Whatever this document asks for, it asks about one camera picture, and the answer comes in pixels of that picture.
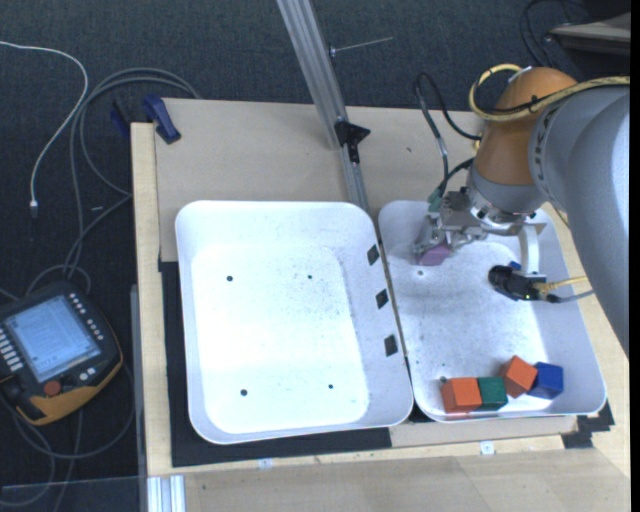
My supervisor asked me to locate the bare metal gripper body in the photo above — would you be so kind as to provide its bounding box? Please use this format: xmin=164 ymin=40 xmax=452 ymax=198
xmin=426 ymin=188 xmax=548 ymax=243

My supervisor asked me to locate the pink cube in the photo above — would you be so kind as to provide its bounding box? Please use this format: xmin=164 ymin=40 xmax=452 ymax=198
xmin=417 ymin=243 xmax=451 ymax=268

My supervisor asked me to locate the white plastic tray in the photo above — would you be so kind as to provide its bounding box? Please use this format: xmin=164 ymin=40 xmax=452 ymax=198
xmin=174 ymin=199 xmax=416 ymax=446
xmin=377 ymin=199 xmax=608 ymax=424

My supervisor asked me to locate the orange cube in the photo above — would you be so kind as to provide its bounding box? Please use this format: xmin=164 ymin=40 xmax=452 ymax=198
xmin=440 ymin=377 xmax=484 ymax=415
xmin=500 ymin=355 xmax=539 ymax=400

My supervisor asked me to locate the green cube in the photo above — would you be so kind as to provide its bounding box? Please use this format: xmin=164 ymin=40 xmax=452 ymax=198
xmin=476 ymin=375 xmax=510 ymax=412

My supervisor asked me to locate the brown cardboard board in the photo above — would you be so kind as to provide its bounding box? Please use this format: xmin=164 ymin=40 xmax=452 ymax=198
xmin=153 ymin=96 xmax=594 ymax=449

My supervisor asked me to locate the black cylinder on white bracket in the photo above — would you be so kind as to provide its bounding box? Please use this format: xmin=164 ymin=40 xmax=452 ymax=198
xmin=487 ymin=223 xmax=548 ymax=302

